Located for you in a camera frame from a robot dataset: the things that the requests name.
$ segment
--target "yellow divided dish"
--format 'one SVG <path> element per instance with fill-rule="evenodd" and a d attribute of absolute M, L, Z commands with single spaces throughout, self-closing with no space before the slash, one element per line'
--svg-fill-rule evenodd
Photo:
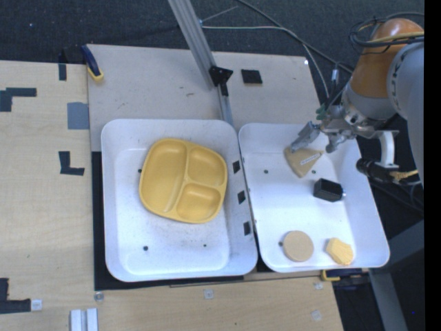
<path fill-rule="evenodd" d="M 144 162 L 139 196 L 151 212 L 188 223 L 204 223 L 221 210 L 227 165 L 217 152 L 190 141 L 162 139 Z"/>

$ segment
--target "beige round object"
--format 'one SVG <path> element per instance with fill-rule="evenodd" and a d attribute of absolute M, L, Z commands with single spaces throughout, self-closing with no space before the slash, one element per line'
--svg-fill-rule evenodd
<path fill-rule="evenodd" d="M 308 234 L 293 230 L 283 239 L 283 252 L 292 261 L 306 261 L 314 252 L 314 245 Z"/>

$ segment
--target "black carpet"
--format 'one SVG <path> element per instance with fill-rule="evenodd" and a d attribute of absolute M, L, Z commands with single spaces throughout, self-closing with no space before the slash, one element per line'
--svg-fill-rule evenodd
<path fill-rule="evenodd" d="M 205 26 L 274 26 L 292 30 L 313 47 L 312 57 L 299 41 L 279 30 L 205 30 L 215 51 L 305 56 L 320 101 L 331 87 L 336 62 L 354 67 L 359 50 L 348 39 L 351 27 L 372 18 L 401 12 L 424 13 L 425 0 L 191 0 Z M 0 0 L 0 59 L 81 63 L 80 46 L 87 43 L 158 48 L 187 48 L 167 0 Z M 225 14 L 213 17 L 219 12 Z M 424 17 L 412 16 L 424 28 Z M 340 85 L 350 72 L 340 72 Z M 406 122 L 394 119 L 400 130 L 396 161 L 414 169 Z M 358 141 L 373 157 L 377 144 Z M 388 239 L 423 219 L 424 192 L 372 185 Z M 393 280 L 410 331 L 425 329 L 424 260 L 394 272 Z M 336 298 L 345 330 L 379 330 L 382 324 L 369 281 L 355 287 L 336 285 Z"/>

